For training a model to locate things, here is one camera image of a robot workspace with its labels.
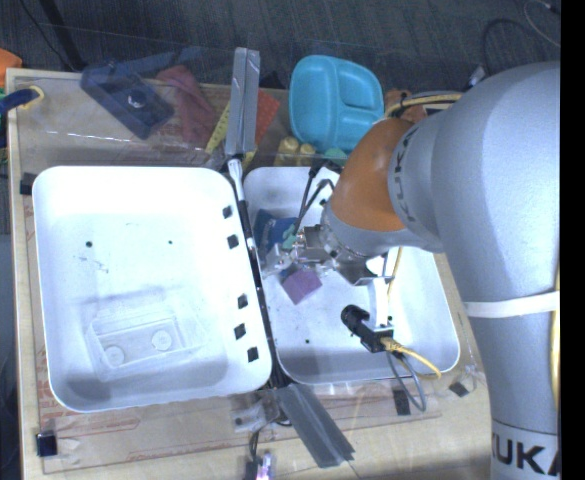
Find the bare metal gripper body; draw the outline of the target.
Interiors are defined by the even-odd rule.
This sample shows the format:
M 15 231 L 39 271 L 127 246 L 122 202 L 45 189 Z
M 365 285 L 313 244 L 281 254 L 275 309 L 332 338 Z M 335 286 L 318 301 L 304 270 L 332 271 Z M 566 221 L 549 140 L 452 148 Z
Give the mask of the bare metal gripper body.
M 327 225 L 304 226 L 296 235 L 296 260 L 320 275 L 335 271 L 351 285 L 364 285 L 378 277 L 367 265 L 369 257 L 344 245 Z

